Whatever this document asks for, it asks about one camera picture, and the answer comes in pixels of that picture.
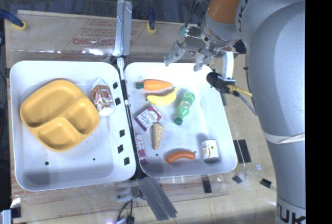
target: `toy carrot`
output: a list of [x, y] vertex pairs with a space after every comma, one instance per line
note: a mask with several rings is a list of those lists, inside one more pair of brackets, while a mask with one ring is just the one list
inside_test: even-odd
[[173, 84], [162, 81], [162, 80], [154, 80], [154, 79], [147, 79], [143, 83], [137, 83], [136, 88], [137, 89], [145, 89], [148, 91], [154, 91], [154, 90], [161, 90], [172, 87]]

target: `bottle cap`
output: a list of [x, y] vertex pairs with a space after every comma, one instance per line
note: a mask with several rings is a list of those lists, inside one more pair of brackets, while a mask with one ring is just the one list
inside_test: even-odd
[[176, 117], [175, 120], [174, 120], [174, 122], [175, 122], [177, 125], [181, 125], [182, 122], [183, 122], [183, 120], [182, 120], [181, 118], [179, 118], [179, 117]]
[[142, 88], [144, 88], [144, 84], [143, 83], [136, 83], [136, 88], [137, 89], [142, 89]]

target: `toy bottle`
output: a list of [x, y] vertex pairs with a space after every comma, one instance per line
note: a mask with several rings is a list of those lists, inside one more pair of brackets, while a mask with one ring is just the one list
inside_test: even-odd
[[177, 107], [177, 117], [174, 120], [177, 125], [182, 124], [183, 118], [189, 114], [190, 107], [194, 101], [195, 95], [193, 93], [186, 91], [183, 94], [183, 97]]

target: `table surface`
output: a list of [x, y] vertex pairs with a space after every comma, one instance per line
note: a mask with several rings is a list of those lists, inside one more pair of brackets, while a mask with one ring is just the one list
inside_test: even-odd
[[[135, 21], [134, 24], [137, 37], [131, 46], [132, 55], [127, 60], [128, 63], [162, 59], [175, 40], [180, 42], [184, 40], [178, 35], [181, 27], [178, 23], [157, 22], [157, 31], [153, 34], [147, 31], [146, 21]], [[6, 55], [13, 49], [7, 44]], [[233, 78], [236, 79], [238, 87], [246, 90], [244, 66], [245, 56], [237, 56]], [[222, 59], [214, 59], [210, 67], [221, 73]], [[10, 94], [9, 79], [7, 84]], [[225, 112], [232, 139], [243, 150], [240, 157], [242, 156], [246, 162], [239, 162], [234, 171], [226, 174], [157, 179], [177, 210], [176, 218], [165, 220], [163, 223], [274, 223], [275, 175], [259, 120], [239, 98], [226, 95], [226, 102]], [[8, 96], [8, 106], [9, 127], [11, 127], [10, 96]], [[26, 191], [15, 179], [11, 128], [9, 135], [12, 200], [13, 205], [17, 203], [21, 209], [21, 217], [14, 218], [14, 223], [63, 223], [64, 218], [67, 223], [116, 222], [117, 215], [125, 203], [117, 199], [117, 195], [126, 190], [128, 185], [135, 183], [129, 181], [118, 185], [107, 184], [43, 192]], [[271, 182], [270, 188], [262, 184], [264, 179]], [[211, 192], [204, 190], [203, 183], [208, 182]], [[123, 211], [123, 216], [129, 211], [128, 206]], [[132, 215], [135, 223], [159, 223], [147, 202], [142, 199], [134, 199]]]

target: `yellow clamp tip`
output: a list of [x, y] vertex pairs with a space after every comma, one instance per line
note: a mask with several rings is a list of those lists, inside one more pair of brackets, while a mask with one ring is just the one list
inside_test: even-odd
[[25, 27], [26, 27], [26, 22], [22, 21], [22, 23], [23, 23], [23, 26], [22, 26], [22, 27], [17, 26], [17, 25], [15, 25], [14, 23], [12, 23], [11, 26], [12, 26], [14, 29], [18, 29], [18, 30], [23, 31], [23, 30], [25, 29]]
[[155, 27], [154, 30], [152, 30], [152, 29], [150, 28], [150, 24], [149, 24], [149, 22], [147, 23], [146, 28], [147, 28], [147, 31], [149, 31], [150, 33], [154, 33], [154, 32], [156, 32], [156, 30], [157, 30], [156, 27]]

